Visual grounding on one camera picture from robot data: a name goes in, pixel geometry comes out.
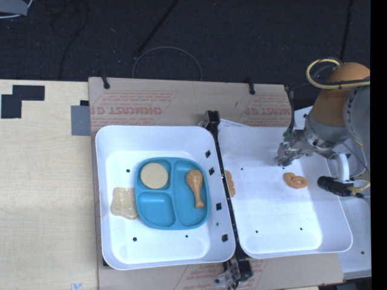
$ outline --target pretzel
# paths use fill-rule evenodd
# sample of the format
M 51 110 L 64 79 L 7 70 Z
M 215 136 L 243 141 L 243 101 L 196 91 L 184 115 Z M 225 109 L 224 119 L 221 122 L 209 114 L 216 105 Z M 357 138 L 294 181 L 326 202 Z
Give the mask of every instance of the pretzel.
M 296 176 L 293 173 L 285 173 L 284 174 L 285 182 L 292 188 L 304 188 L 308 185 L 308 181 L 303 176 Z

